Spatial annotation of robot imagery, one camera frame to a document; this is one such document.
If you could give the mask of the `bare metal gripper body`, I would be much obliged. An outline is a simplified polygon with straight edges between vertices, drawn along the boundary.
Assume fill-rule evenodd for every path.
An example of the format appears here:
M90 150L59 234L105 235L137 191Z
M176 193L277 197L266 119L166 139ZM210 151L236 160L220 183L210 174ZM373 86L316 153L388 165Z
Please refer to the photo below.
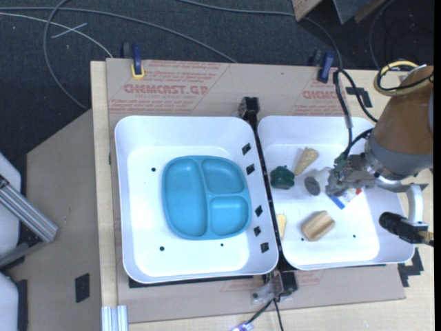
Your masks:
M371 187L380 176L365 152L339 156L331 169L325 191L328 196L342 196L349 189Z

